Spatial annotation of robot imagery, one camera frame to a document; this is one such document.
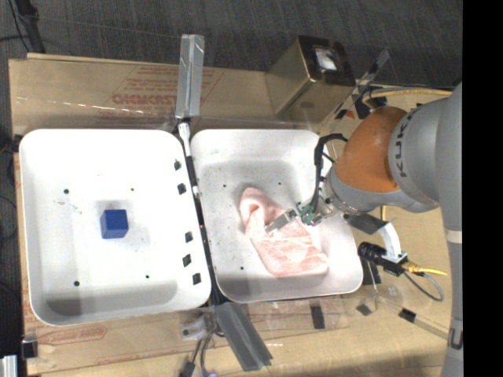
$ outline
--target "blue cube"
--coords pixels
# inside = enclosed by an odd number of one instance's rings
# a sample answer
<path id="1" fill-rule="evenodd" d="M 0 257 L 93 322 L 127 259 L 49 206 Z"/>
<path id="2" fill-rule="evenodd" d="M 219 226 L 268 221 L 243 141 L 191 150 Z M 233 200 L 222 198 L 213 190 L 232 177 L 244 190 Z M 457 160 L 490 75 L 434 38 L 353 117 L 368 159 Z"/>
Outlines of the blue cube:
<path id="1" fill-rule="evenodd" d="M 129 230 L 126 210 L 105 210 L 100 223 L 103 239 L 120 239 Z"/>

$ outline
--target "hole in tray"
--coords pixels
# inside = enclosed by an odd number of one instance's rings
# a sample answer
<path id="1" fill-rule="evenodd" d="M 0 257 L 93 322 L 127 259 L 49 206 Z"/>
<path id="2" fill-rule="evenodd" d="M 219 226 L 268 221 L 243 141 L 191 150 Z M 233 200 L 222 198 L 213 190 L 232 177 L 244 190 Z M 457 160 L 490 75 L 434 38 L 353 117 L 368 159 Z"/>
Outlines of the hole in tray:
<path id="1" fill-rule="evenodd" d="M 180 195 L 187 191 L 187 188 L 183 183 L 180 183 L 177 186 L 177 188 L 178 188 L 178 194 L 180 194 Z"/>
<path id="2" fill-rule="evenodd" d="M 197 285 L 199 282 L 201 282 L 201 274 L 195 273 L 194 275 L 192 275 L 192 282 L 194 285 Z"/>
<path id="3" fill-rule="evenodd" d="M 190 258 L 190 254 L 186 255 L 183 259 L 183 266 L 186 267 L 188 264 L 192 262 L 192 259 Z"/>

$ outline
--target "dark gray floor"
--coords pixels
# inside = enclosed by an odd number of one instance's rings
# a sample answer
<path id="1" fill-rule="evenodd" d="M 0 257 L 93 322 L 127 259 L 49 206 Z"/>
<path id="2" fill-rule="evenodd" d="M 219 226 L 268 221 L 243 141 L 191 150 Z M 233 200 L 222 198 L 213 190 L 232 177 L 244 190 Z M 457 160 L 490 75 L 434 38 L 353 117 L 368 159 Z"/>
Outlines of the dark gray floor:
<path id="1" fill-rule="evenodd" d="M 48 53 L 178 63 L 179 37 L 206 38 L 205 65 L 266 70 L 297 35 L 345 45 L 355 75 L 384 48 L 392 67 L 382 81 L 451 86 L 462 76 L 463 0 L 32 0 Z M 15 35 L 0 0 L 0 38 Z M 24 57 L 20 40 L 0 42 L 0 130 L 10 131 L 7 59 Z M 0 155 L 0 195 L 14 202 L 10 154 Z M 15 227 L 0 200 L 0 233 Z M 17 241 L 0 247 L 0 283 L 19 297 Z M 19 308 L 0 288 L 0 357 L 16 352 Z"/>

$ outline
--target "pink towel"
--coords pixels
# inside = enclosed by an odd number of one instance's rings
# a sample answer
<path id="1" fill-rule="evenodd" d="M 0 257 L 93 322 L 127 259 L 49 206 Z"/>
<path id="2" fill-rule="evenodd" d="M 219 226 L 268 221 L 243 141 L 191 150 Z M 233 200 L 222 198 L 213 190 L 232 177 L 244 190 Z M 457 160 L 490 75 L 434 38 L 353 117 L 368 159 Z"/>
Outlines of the pink towel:
<path id="1" fill-rule="evenodd" d="M 301 222 L 291 222 L 274 234 L 266 232 L 266 225 L 285 211 L 257 188 L 246 188 L 241 197 L 240 212 L 245 234 L 267 270 L 275 276 L 326 273 L 329 267 L 327 256 L 313 245 L 313 239 Z"/>

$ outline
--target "cardboard surface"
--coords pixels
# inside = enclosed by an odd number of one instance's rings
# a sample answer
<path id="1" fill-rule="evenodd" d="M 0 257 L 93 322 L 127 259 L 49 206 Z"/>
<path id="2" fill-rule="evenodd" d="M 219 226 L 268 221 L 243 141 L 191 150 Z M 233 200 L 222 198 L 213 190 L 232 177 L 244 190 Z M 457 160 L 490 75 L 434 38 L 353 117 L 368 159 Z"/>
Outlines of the cardboard surface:
<path id="1" fill-rule="evenodd" d="M 107 126 L 111 124 L 108 111 L 115 112 L 120 118 L 113 123 L 119 126 L 162 127 L 166 124 L 165 115 L 174 110 L 174 102 L 149 103 L 147 99 L 147 104 L 143 105 L 150 115 L 146 116 L 148 121 L 144 123 L 136 122 L 141 113 L 131 115 L 135 110 L 143 110 L 131 99 L 129 103 L 114 102 L 113 109 L 105 108 L 113 101 L 114 94 L 128 94 L 129 88 L 141 87 L 140 92 L 147 93 L 147 88 L 153 88 L 163 80 L 163 88 L 172 89 L 166 84 L 170 85 L 170 79 L 178 79 L 176 67 L 46 55 L 30 55 L 29 60 L 10 60 L 13 130 L 25 134 L 41 127 Z M 273 121 L 265 93 L 264 73 L 205 69 L 204 74 L 203 117 L 193 123 L 193 131 L 213 127 L 306 127 Z M 66 83 L 70 76 L 74 80 L 81 77 L 84 87 L 75 88 L 73 82 Z M 133 81 L 139 76 L 156 81 L 146 84 Z M 175 90 L 158 92 L 176 96 Z M 410 107 L 416 104 L 415 101 L 404 102 L 401 104 Z M 128 111 L 122 109 L 128 106 L 130 110 L 126 114 Z M 321 134 L 336 131 L 351 135 L 358 120 L 351 103 L 345 103 L 345 107 L 349 112 L 341 121 L 331 117 L 318 125 Z M 334 157 L 341 148 L 339 142 L 329 144 Z M 195 347 L 195 341 L 183 340 L 181 324 L 196 320 L 200 315 L 198 310 L 69 328 L 51 327 L 35 317 L 28 297 L 24 211 L 17 155 L 14 160 L 24 330 L 28 339 L 34 337 L 39 343 L 39 357 L 28 360 L 29 375 L 177 375 Z M 395 218 L 393 223 L 402 241 L 402 249 L 413 261 L 449 271 L 439 210 L 411 214 L 388 208 L 387 219 Z M 360 236 L 357 232 L 355 239 L 357 244 L 363 240 L 382 244 L 378 236 Z M 307 300 L 294 304 L 248 306 L 247 311 L 274 359 L 270 368 L 247 375 L 439 375 L 450 320 L 450 278 L 435 278 L 445 295 L 444 302 L 438 303 L 421 294 L 403 277 L 395 278 L 382 271 L 380 277 L 382 284 L 376 289 L 362 287 L 354 294 L 319 300 L 327 331 L 314 332 Z M 361 304 L 368 306 L 368 316 L 356 310 Z M 417 314 L 414 324 L 399 316 L 404 308 Z M 214 339 L 206 353 L 206 364 L 208 371 L 217 372 L 219 376 L 243 374 L 225 339 Z"/>

